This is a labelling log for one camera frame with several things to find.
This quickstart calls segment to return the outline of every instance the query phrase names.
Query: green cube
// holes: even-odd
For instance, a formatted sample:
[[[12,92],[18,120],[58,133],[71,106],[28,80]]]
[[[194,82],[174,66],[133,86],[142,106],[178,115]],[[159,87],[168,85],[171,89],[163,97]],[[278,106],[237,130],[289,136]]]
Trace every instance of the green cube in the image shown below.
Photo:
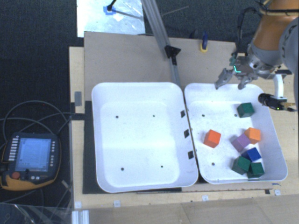
[[[240,156],[235,159],[232,170],[243,175],[248,172],[250,166],[250,160]]]
[[[264,174],[265,174],[265,172],[263,170],[262,163],[252,162],[250,164],[249,170],[247,172],[248,178],[258,178]]]
[[[251,103],[240,104],[237,108],[240,118],[250,117],[254,113]]]

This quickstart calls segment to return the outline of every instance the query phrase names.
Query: orange cube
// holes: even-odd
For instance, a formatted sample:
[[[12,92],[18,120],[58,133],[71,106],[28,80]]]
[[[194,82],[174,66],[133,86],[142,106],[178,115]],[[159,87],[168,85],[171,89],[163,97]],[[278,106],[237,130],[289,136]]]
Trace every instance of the orange cube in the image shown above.
[[[212,129],[206,133],[204,144],[212,148],[215,148],[220,141],[221,133],[218,133]]]
[[[249,128],[245,131],[245,135],[249,138],[251,144],[261,141],[261,131],[259,129]]]

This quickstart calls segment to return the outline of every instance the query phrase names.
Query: red button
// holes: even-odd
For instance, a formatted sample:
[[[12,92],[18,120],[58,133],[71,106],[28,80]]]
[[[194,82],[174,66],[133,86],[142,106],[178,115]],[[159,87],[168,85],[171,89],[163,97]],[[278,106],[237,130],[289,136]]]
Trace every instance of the red button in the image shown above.
[[[12,177],[13,179],[19,179],[20,176],[21,176],[21,174],[20,174],[19,172],[13,172],[13,174],[11,174],[11,177]]]

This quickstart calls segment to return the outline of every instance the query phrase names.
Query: block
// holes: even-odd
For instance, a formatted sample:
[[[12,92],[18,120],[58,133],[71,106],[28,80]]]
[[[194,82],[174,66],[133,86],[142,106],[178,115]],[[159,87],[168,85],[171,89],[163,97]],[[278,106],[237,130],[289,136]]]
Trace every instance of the block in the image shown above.
[[[232,170],[243,175],[244,173],[248,172],[249,167],[250,167],[250,160],[240,156],[235,159]]]
[[[250,140],[245,134],[242,134],[236,138],[232,144],[238,152],[241,152],[248,144],[250,144]]]
[[[261,141],[261,131],[259,129],[248,128],[245,135],[250,139],[251,144],[256,144]]]
[[[256,161],[256,160],[260,159],[261,155],[258,152],[258,150],[256,149],[256,147],[254,147],[252,149],[249,149],[249,150],[245,151],[242,154],[242,157],[244,157],[246,159],[249,159],[251,162],[253,162],[253,161]]]
[[[248,178],[258,178],[264,174],[265,174],[265,172],[263,170],[262,163],[252,162],[250,164],[249,170],[247,172]]]
[[[219,144],[220,137],[221,133],[210,129],[209,132],[206,133],[204,144],[215,148]]]
[[[251,103],[240,104],[237,108],[240,118],[250,117],[254,113]]]

